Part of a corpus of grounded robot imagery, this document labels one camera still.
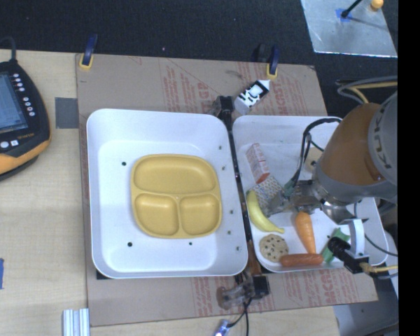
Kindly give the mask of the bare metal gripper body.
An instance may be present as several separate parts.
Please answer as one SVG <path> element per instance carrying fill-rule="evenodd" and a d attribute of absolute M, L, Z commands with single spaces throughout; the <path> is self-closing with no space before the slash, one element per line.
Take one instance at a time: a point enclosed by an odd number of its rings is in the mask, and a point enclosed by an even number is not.
<path fill-rule="evenodd" d="M 288 182 L 289 204 L 298 211 L 312 214 L 321 210 L 336 224 L 355 218 L 347 206 L 361 201 L 368 195 L 367 185 L 354 185 L 328 179 L 299 180 Z"/>

